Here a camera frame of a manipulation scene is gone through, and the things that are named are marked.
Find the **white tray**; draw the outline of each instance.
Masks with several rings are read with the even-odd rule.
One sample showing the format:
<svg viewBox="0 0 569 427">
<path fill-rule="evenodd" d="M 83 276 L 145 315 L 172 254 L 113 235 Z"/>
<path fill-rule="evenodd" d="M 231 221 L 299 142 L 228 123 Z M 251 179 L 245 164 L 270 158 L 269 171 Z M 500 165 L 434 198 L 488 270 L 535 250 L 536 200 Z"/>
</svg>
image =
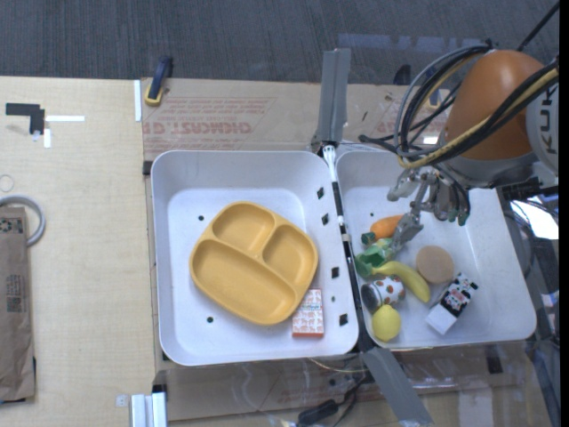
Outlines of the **white tray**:
<svg viewBox="0 0 569 427">
<path fill-rule="evenodd" d="M 346 152 L 338 157 L 336 168 L 346 226 L 353 251 L 358 254 L 364 251 L 360 236 L 370 224 L 381 217 L 409 212 L 413 196 L 397 202 L 387 200 L 389 188 L 402 172 L 397 159 L 387 151 Z M 368 334 L 380 346 L 411 349 L 523 340 L 535 330 L 535 310 L 495 190 L 474 189 L 470 201 L 472 213 L 463 227 L 422 213 L 424 229 L 396 259 L 415 267 L 414 257 L 422 246 L 442 246 L 453 257 L 455 270 L 479 285 L 472 302 L 451 329 L 440 335 L 425 321 L 428 305 L 408 294 L 397 304 L 402 329 L 390 342 L 373 337 L 371 314 L 364 308 Z M 365 281 L 358 276 L 358 282 L 361 285 Z M 441 288 L 431 287 L 431 301 Z"/>
<path fill-rule="evenodd" d="M 337 356 L 358 326 L 330 174 L 302 151 L 170 151 L 152 166 L 158 326 L 164 353 L 183 366 Z M 324 195 L 318 198 L 318 191 Z M 319 264 L 323 338 L 293 338 L 292 321 L 258 326 L 210 300 L 192 282 L 190 252 L 211 219 L 236 201 L 264 205 L 308 233 Z M 323 217 L 327 215 L 327 224 Z M 340 317 L 348 322 L 342 324 Z"/>
</svg>

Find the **small box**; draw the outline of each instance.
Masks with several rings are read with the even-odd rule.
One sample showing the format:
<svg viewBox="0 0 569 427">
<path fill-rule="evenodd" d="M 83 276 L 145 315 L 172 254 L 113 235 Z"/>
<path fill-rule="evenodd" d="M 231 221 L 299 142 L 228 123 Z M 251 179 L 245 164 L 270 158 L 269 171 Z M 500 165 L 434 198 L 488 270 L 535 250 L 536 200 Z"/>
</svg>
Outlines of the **small box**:
<svg viewBox="0 0 569 427">
<path fill-rule="evenodd" d="M 478 285 L 459 273 L 431 307 L 427 322 L 440 334 L 446 334 L 466 309 Z"/>
<path fill-rule="evenodd" d="M 293 337 L 322 337 L 323 335 L 322 291 L 309 289 L 293 313 Z"/>
</svg>

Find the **table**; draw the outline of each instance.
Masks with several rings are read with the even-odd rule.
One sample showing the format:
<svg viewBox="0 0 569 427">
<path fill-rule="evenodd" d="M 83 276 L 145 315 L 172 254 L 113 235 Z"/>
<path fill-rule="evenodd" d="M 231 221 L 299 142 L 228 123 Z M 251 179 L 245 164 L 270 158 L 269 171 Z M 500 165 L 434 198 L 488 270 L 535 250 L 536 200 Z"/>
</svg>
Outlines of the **table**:
<svg viewBox="0 0 569 427">
<path fill-rule="evenodd" d="M 212 90 L 216 84 L 210 81 L 202 86 Z M 227 86 L 239 94 L 255 83 Z M 294 85 L 286 87 L 294 90 Z M 288 96 L 300 103 L 297 112 L 305 117 L 317 115 L 314 87 L 298 85 L 297 90 L 306 93 Z M 142 175 L 144 128 L 135 117 L 133 81 L 0 77 L 0 92 L 5 102 L 40 104 L 46 115 L 85 117 L 84 122 L 52 123 L 52 146 L 46 149 L 41 138 L 33 141 L 28 134 L 25 117 L 0 116 L 0 173 L 13 178 L 12 193 L 33 197 L 47 218 L 43 238 L 29 250 L 36 396 L 30 403 L 0 407 L 0 425 L 126 426 L 128 397 L 148 394 L 157 375 L 175 375 L 176 370 L 162 359 L 155 334 L 148 178 Z M 385 100 L 393 97 L 385 94 Z M 303 132 L 298 142 L 310 130 Z M 538 375 L 525 355 L 525 344 L 505 343 L 494 349 L 504 369 L 501 374 L 492 374 L 482 365 L 490 362 L 488 350 L 420 350 L 403 356 L 417 384 L 428 363 L 450 366 L 463 359 L 480 365 L 449 380 L 446 391 L 433 391 L 428 385 L 421 390 L 421 400 L 436 424 L 466 425 L 477 416 L 479 425 L 492 421 L 547 425 Z M 169 412 L 177 417 L 172 425 L 269 425 L 296 419 L 299 409 L 285 409 L 285 404 L 282 409 L 267 405 L 257 413 L 225 413 L 231 400 L 224 396 L 241 388 L 228 387 L 221 370 L 190 369 L 188 379 L 179 380 L 185 389 L 169 386 Z M 297 375 L 287 374 L 269 365 L 267 375 L 271 371 L 275 371 L 274 384 L 283 375 L 286 384 L 302 375 L 300 370 Z M 331 378 L 342 375 L 322 367 L 317 371 L 327 388 L 333 387 Z M 476 372 L 479 377 L 472 378 Z M 202 393 L 195 406 L 209 402 L 203 415 L 217 410 L 223 416 L 182 419 L 185 401 L 191 407 L 190 400 L 184 400 L 188 391 Z M 373 390 L 366 393 L 350 414 L 349 424 L 398 425 L 381 395 Z M 310 387 L 304 394 L 310 394 Z"/>
</svg>

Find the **carrot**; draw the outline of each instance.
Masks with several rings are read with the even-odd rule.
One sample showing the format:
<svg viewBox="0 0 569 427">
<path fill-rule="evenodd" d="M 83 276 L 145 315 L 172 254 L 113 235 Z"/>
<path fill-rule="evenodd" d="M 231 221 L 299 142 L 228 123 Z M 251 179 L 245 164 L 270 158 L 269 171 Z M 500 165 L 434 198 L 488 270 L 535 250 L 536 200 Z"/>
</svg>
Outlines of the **carrot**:
<svg viewBox="0 0 569 427">
<path fill-rule="evenodd" d="M 392 215 L 376 221 L 370 226 L 370 232 L 362 234 L 362 242 L 370 245 L 381 238 L 392 238 L 401 217 L 403 217 L 402 214 Z"/>
</svg>

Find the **gray ring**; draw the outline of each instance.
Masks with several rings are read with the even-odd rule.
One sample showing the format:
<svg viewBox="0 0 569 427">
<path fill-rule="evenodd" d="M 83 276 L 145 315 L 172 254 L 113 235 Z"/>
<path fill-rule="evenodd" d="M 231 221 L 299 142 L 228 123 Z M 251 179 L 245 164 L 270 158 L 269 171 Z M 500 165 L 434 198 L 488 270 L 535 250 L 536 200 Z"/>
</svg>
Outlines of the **gray ring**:
<svg viewBox="0 0 569 427">
<path fill-rule="evenodd" d="M 13 190 L 14 185 L 15 185 L 14 178 L 13 178 L 10 174 L 0 174 L 0 181 L 1 181 L 4 177 L 5 177 L 6 179 L 10 179 L 10 180 L 12 181 L 12 185 L 10 186 L 9 189 L 0 188 L 0 191 L 2 191 L 3 193 L 10 193 L 10 192 Z"/>
<path fill-rule="evenodd" d="M 8 204 L 27 205 L 34 212 L 36 212 L 37 216 L 39 217 L 39 225 L 37 226 L 36 232 L 34 232 L 34 234 L 32 234 L 26 242 L 28 246 L 32 246 L 44 234 L 44 230 L 45 230 L 44 211 L 39 206 L 39 204 L 36 201 L 34 201 L 31 197 L 23 196 L 23 195 L 8 195 L 8 196 L 0 197 L 0 207 L 2 205 L 8 205 Z"/>
</svg>

